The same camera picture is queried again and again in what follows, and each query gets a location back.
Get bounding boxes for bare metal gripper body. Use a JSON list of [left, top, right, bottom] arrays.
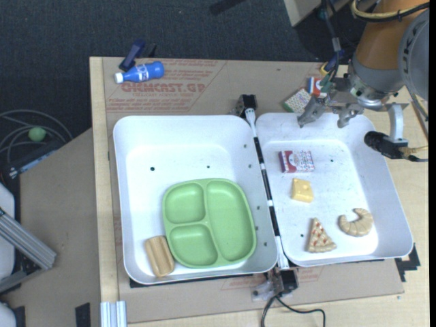
[[323, 84, 386, 116]]

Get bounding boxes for green dotted carton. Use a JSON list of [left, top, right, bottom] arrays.
[[282, 87, 313, 113]]

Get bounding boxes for red white blue carton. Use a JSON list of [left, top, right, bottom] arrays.
[[306, 76, 330, 99]]

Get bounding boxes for red and white carton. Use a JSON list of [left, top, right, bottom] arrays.
[[278, 150, 316, 174]]

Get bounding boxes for white plastic tray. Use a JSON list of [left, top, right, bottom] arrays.
[[112, 114, 279, 285], [255, 112, 414, 268]]

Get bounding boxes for thin black and white rod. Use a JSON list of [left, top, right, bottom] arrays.
[[245, 108, 291, 270]]

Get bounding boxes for yellow cheese wedge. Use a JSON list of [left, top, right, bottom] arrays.
[[290, 177, 315, 204]]

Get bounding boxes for brown cardboard board red print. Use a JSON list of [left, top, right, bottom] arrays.
[[102, 58, 406, 324]]

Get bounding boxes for tan croissant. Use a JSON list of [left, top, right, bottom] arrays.
[[337, 207, 375, 238]]

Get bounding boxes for pizza slice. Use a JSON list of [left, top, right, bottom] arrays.
[[306, 217, 338, 254]]

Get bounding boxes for green divided plate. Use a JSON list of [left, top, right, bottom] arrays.
[[161, 177, 258, 269]]

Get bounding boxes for blue bottle white cap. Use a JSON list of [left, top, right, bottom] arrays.
[[114, 61, 166, 84]]

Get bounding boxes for tan hot dog bun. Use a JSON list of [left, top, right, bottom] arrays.
[[144, 235, 176, 278]]

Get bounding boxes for green ball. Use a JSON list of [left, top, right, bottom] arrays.
[[27, 126, 47, 142]]

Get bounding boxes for black cylinder on white bracket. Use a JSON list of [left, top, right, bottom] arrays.
[[363, 103, 409, 160]]

